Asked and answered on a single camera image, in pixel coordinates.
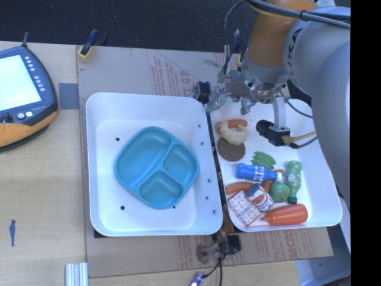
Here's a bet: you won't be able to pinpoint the white plastic tray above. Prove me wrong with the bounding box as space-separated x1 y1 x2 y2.
207 96 343 234
85 91 224 238

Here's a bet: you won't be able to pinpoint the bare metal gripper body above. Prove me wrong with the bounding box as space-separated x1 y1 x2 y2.
223 70 289 104

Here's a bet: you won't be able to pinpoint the cream croissant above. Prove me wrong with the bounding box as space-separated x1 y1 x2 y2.
219 120 249 146

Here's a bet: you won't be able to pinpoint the green bottle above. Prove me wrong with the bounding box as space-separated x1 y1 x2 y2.
285 160 303 205

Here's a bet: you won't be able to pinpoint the brown cardboard board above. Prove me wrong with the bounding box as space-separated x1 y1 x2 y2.
76 44 335 279

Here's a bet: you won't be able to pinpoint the white and orange can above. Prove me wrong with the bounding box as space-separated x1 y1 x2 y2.
244 183 275 213

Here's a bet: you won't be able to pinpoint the orange sauce bottle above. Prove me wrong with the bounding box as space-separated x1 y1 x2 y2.
261 203 309 227

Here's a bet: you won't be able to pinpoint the green apple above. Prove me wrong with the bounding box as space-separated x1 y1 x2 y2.
268 181 291 204

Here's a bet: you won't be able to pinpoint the black cylinder on white bracket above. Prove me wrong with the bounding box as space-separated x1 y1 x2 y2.
255 96 291 147

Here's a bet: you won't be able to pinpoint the orange and white carton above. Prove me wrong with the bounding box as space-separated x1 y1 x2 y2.
227 189 263 228

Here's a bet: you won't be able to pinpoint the blue divided plate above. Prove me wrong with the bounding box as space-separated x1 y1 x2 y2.
113 126 200 211

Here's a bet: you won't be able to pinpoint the orange sausage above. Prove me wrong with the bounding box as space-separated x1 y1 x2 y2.
216 118 249 135
224 181 254 196

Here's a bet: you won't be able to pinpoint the green pea pods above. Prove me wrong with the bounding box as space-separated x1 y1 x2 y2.
250 151 277 172

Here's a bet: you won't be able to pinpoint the blue bottle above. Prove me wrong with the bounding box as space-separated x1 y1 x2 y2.
235 163 284 184

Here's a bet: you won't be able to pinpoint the brown round biscuit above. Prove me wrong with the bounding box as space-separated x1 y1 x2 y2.
217 136 246 163

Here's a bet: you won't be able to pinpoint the black block with thin wires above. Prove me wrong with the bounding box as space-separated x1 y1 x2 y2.
225 234 242 255
193 81 213 103

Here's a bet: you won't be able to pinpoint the thin black and white rod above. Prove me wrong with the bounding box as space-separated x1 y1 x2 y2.
205 110 232 235

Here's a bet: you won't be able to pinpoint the orange carrot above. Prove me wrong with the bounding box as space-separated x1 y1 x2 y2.
261 169 286 194

